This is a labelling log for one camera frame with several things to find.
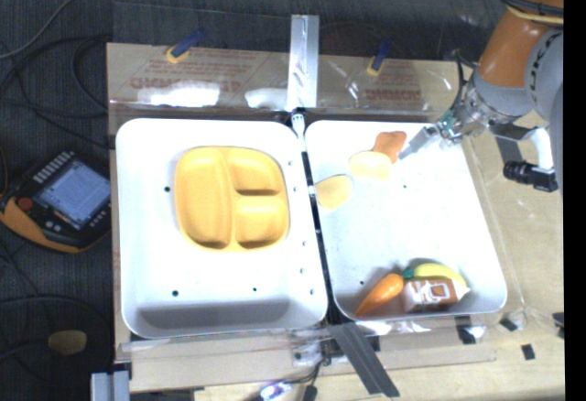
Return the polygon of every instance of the banana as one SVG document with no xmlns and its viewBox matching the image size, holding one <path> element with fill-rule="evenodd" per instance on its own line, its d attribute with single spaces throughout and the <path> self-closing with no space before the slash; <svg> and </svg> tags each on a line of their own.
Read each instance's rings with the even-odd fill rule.
<svg viewBox="0 0 586 401">
<path fill-rule="evenodd" d="M 467 287 L 466 279 L 450 267 L 439 265 L 437 263 L 425 263 L 416 266 L 413 269 L 414 277 L 446 277 L 448 279 L 456 280 L 463 286 Z"/>
</svg>

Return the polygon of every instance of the white tray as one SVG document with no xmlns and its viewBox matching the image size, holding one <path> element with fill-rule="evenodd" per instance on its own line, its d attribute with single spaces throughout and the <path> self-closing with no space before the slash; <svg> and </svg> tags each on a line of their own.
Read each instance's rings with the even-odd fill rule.
<svg viewBox="0 0 586 401">
<path fill-rule="evenodd" d="M 264 151 L 289 197 L 284 241 L 221 253 L 189 242 L 174 212 L 174 171 L 197 146 Z M 328 299 L 306 176 L 293 132 L 279 123 L 135 119 L 116 136 L 121 300 L 125 324 L 145 338 L 308 328 Z"/>
<path fill-rule="evenodd" d="M 404 131 L 407 142 L 424 126 L 320 120 L 309 125 L 306 144 L 314 183 L 352 176 L 348 159 L 371 150 L 381 132 Z M 368 291 L 389 272 L 439 261 L 460 271 L 470 293 L 448 311 L 409 314 L 470 315 L 498 311 L 506 283 L 461 146 L 427 150 L 399 160 L 385 182 L 353 178 L 353 195 L 340 208 L 319 206 L 333 296 L 349 318 Z M 362 320 L 406 317 L 400 298 Z"/>
</svg>

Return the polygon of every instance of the red button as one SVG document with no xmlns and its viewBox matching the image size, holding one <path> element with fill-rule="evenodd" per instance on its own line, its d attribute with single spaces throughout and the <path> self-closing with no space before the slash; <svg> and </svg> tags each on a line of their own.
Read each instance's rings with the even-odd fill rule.
<svg viewBox="0 0 586 401">
<path fill-rule="evenodd" d="M 30 198 L 20 198 L 18 200 L 18 207 L 24 212 L 28 212 L 33 208 L 33 200 Z"/>
</svg>

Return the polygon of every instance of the dark floor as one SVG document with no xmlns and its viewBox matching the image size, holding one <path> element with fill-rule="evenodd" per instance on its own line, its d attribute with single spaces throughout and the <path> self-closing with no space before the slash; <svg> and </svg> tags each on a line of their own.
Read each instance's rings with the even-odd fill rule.
<svg viewBox="0 0 586 401">
<path fill-rule="evenodd" d="M 116 3 L 267 16 L 318 15 L 323 28 L 346 26 L 352 30 L 347 33 L 346 41 L 337 43 L 336 50 L 342 53 L 370 50 L 373 36 L 394 33 L 392 57 L 433 60 L 446 59 L 454 49 L 476 60 L 504 9 L 499 0 L 0 0 L 0 3 L 0 54 L 4 55 L 0 59 L 3 78 L 0 146 L 5 152 L 9 178 L 65 147 L 106 165 L 104 115 L 69 118 L 49 110 L 76 114 L 103 112 L 100 106 L 106 100 L 103 42 L 116 37 Z M 44 28 L 64 3 L 68 4 Z M 22 50 L 9 55 L 17 49 Z M 80 90 L 76 74 L 78 82 L 92 97 Z M 27 103 L 38 106 L 33 110 Z M 0 227 L 1 401 L 89 399 L 89 373 L 103 370 L 110 359 L 112 340 L 104 322 L 111 319 L 111 280 L 110 237 L 85 253 L 64 255 L 35 246 Z M 39 297 L 42 295 L 62 298 L 43 299 Z M 73 322 L 90 337 L 86 351 L 69 358 L 49 353 L 43 341 L 54 331 L 68 329 Z"/>
</svg>

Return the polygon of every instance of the table surface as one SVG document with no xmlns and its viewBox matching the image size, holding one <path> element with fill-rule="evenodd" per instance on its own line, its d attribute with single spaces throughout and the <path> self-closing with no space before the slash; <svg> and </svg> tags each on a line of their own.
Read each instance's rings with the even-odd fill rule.
<svg viewBox="0 0 586 401">
<path fill-rule="evenodd" d="M 115 71 L 109 70 L 109 87 L 118 87 L 119 81 L 112 80 L 115 77 L 113 73 Z M 536 115 L 530 114 L 520 124 L 531 126 L 539 122 Z M 481 351 L 486 351 L 486 362 L 476 362 L 472 358 L 473 363 L 442 363 L 442 352 L 438 352 L 435 362 L 430 359 L 432 366 L 390 369 L 389 375 L 400 392 L 400 398 L 405 400 L 564 399 L 565 346 L 552 320 L 552 313 L 564 311 L 562 199 L 558 192 L 545 193 L 505 179 L 501 173 L 502 160 L 498 148 L 490 135 L 475 138 L 472 150 L 484 185 L 485 204 L 496 224 L 492 233 L 505 244 L 505 259 L 513 269 L 512 278 L 523 298 L 526 325 L 519 331 L 508 331 L 500 325 L 490 328 L 486 337 L 488 342 L 481 348 Z M 521 150 L 526 159 L 532 161 L 535 156 L 532 146 L 523 144 Z M 112 172 L 115 172 L 114 155 L 112 158 Z M 114 175 L 114 211 L 116 186 Z M 120 312 L 117 231 L 114 217 L 114 315 L 115 343 L 118 347 L 129 341 L 129 330 Z M 523 351 L 526 346 L 533 350 L 533 358 L 526 358 Z M 213 354 L 213 342 L 206 351 Z M 245 351 L 241 355 L 246 364 Z M 242 383 L 244 380 L 233 383 L 230 374 L 222 367 L 223 356 L 212 355 L 205 361 L 195 361 L 188 353 L 171 351 L 161 357 L 133 357 L 130 388 L 131 392 L 139 393 L 204 386 L 204 389 L 193 392 L 195 399 L 250 399 L 273 377 L 271 368 L 279 373 L 290 364 L 287 357 L 279 359 L 279 349 L 275 350 L 273 357 L 275 359 L 270 362 L 275 364 L 273 367 L 248 368 L 249 380 L 254 380 L 252 383 Z M 369 395 L 351 368 L 338 370 L 336 367 L 323 367 L 315 382 L 319 390 L 318 399 L 350 401 L 383 398 Z M 302 385 L 295 385 L 280 399 L 301 399 L 302 389 Z"/>
</svg>

